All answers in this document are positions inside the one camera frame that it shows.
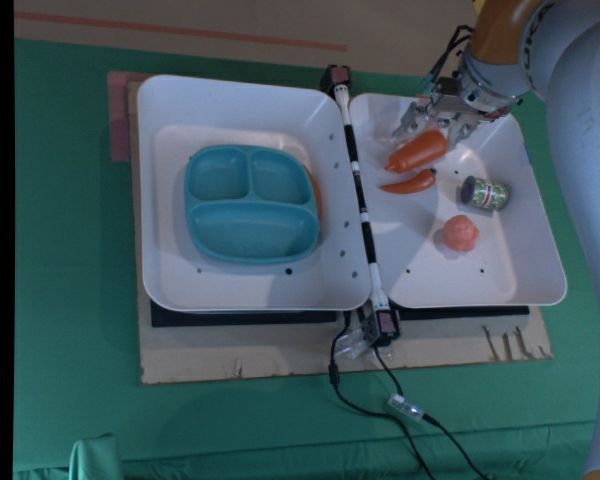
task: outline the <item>carrot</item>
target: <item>carrot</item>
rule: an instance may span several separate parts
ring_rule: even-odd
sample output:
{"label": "carrot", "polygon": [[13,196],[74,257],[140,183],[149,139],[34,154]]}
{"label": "carrot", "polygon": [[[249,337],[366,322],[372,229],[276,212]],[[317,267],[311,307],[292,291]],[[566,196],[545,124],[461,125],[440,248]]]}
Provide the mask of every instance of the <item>carrot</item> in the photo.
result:
{"label": "carrot", "polygon": [[416,192],[422,192],[433,186],[436,182],[436,175],[433,169],[424,169],[418,174],[409,178],[405,181],[393,183],[391,185],[383,185],[380,187],[385,192],[391,192],[393,194],[415,194]]}
{"label": "carrot", "polygon": [[389,157],[387,171],[406,172],[421,165],[433,162],[447,153],[447,139],[438,129],[431,129],[417,135]]}

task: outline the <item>green table cover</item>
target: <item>green table cover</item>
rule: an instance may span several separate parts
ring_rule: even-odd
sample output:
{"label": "green table cover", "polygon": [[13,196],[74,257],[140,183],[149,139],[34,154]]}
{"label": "green table cover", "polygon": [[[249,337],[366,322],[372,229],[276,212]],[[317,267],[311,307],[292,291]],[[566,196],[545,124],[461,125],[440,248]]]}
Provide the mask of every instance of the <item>green table cover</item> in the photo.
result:
{"label": "green table cover", "polygon": [[[131,176],[109,154],[111,71],[317,88],[324,68],[15,40],[13,478],[426,478],[392,422],[353,412],[326,375],[142,386]],[[412,96],[418,79],[353,72],[351,94]],[[568,280],[543,310],[551,361],[401,370],[498,479],[578,478],[596,415],[599,314],[551,166],[544,105],[515,109]],[[341,391],[381,410],[382,371]],[[476,474],[411,424],[434,476]]]}

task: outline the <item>blue divided plate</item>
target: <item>blue divided plate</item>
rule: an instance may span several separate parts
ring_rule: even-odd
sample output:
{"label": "blue divided plate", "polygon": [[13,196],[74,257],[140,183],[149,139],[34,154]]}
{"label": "blue divided plate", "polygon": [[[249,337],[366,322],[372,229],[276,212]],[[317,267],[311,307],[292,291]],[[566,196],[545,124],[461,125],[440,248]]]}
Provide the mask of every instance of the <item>blue divided plate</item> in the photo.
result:
{"label": "blue divided plate", "polygon": [[318,241],[315,195],[304,166],[283,151],[211,146],[193,155],[184,181],[189,235],[223,261],[298,260]]}

